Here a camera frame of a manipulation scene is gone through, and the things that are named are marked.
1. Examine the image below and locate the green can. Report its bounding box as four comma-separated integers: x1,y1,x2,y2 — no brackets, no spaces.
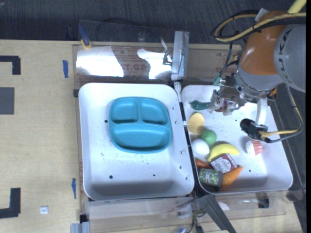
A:
198,167,224,187

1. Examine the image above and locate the blue divided plate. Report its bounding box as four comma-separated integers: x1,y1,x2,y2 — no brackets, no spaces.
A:
108,96,173,154

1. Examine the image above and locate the pink and white cupcake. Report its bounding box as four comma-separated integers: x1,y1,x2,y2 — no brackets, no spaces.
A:
245,139,264,156

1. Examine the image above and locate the white plastic tray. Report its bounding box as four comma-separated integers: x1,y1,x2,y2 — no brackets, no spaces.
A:
181,84,294,195
78,82,195,201

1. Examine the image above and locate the green toy lime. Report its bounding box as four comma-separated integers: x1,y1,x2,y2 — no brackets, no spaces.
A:
200,129,218,146

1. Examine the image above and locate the yellow banana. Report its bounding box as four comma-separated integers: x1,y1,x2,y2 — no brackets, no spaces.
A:
207,142,240,163

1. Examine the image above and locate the teal toy food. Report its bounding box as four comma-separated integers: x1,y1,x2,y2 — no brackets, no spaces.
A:
190,100,211,111

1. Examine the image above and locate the white toy egg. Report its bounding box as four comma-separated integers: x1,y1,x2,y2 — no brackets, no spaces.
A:
191,138,210,156

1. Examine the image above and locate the small orange toy food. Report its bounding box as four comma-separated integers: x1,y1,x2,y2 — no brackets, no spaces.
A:
194,157,212,170

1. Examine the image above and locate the red and white packet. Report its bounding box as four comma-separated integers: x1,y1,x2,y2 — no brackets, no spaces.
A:
209,153,238,174

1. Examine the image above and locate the black block with thin wires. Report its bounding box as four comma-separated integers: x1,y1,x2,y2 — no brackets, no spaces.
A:
162,48,174,66

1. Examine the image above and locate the black cylinder on white bracket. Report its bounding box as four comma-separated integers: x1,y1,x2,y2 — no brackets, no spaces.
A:
239,98,269,141

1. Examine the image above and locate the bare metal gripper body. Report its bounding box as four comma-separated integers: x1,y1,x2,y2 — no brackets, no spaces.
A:
217,76,271,106

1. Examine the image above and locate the orange carrot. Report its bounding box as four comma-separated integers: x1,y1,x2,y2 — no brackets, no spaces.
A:
219,166,244,191

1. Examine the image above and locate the small red toy food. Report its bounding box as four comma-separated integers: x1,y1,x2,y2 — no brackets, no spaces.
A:
214,100,229,113

